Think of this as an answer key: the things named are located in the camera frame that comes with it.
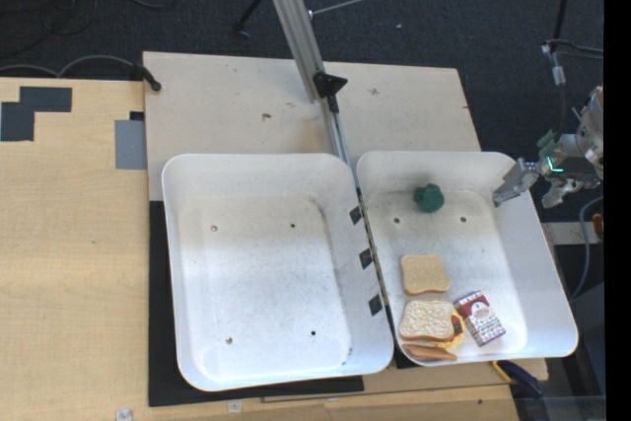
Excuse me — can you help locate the tan bread slice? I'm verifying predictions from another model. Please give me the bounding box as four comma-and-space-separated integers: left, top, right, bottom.
399, 253, 452, 297

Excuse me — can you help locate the brown toast slice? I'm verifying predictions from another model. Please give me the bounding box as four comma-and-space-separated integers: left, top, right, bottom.
401, 342, 459, 364

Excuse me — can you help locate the green broccoli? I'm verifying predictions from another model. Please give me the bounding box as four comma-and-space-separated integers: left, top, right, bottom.
412, 182, 446, 214

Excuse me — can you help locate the red and white carton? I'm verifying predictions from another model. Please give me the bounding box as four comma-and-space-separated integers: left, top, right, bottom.
454, 289, 508, 348

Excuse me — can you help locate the toy sandwich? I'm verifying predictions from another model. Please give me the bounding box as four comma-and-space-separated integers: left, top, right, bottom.
397, 299, 467, 352

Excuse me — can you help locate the pale flat board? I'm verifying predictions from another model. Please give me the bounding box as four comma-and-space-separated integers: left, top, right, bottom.
142, 51, 550, 406

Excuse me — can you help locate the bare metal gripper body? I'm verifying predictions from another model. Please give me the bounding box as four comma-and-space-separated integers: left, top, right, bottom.
536, 111, 605, 189

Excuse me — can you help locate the white plastic tray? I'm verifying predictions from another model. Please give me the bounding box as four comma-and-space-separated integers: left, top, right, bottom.
355, 150, 580, 368
161, 152, 396, 393

